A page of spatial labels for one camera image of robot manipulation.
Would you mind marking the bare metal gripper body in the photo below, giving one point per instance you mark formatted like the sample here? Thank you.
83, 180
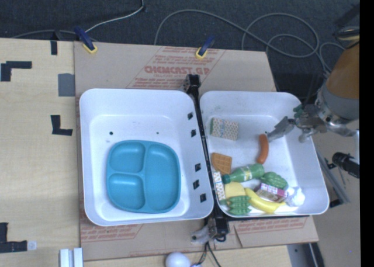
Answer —
314, 120

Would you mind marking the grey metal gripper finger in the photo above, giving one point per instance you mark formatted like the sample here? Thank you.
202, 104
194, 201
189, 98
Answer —
281, 128
305, 136

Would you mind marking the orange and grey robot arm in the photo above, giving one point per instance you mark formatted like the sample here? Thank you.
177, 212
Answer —
342, 79

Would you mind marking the white plastic tray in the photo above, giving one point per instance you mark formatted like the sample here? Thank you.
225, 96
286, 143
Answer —
137, 108
292, 157

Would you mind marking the orange sausage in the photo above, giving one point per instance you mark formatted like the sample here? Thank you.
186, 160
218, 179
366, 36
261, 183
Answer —
263, 149

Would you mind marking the green broccoli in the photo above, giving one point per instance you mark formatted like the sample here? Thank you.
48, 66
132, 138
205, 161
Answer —
274, 179

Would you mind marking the green and orange patterned carton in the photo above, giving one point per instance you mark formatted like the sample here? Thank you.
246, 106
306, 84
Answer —
225, 128

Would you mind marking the green bottle with yellow label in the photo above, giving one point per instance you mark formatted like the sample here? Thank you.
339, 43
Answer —
245, 173

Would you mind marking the white crumpled packet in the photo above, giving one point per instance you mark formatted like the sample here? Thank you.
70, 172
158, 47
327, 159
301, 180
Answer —
296, 197

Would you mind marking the pink and brown carton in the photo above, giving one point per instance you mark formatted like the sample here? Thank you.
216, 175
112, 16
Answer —
271, 192

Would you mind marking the brown waffle biscuit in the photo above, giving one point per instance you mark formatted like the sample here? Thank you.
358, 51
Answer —
221, 163

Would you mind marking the yellow banana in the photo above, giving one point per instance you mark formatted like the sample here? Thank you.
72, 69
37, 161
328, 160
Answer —
263, 203

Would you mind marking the yellow round cheese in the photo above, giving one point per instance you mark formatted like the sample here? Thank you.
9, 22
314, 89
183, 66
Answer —
233, 190

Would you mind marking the thin black and white rod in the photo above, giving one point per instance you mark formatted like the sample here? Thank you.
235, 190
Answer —
204, 146

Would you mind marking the small white and orange carton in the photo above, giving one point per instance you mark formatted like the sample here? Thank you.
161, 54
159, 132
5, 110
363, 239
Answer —
218, 187

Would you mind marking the green pea pods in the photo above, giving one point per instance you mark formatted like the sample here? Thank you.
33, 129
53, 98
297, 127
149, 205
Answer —
239, 204

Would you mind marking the blue divided plate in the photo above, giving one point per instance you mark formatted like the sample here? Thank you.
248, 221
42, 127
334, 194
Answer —
157, 178

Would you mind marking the white egg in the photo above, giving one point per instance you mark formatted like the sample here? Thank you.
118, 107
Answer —
176, 260

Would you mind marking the brown cardboard board, red print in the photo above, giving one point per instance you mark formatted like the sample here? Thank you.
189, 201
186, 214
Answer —
117, 67

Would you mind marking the black cylinder on white bracket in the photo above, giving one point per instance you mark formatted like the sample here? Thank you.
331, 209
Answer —
346, 163

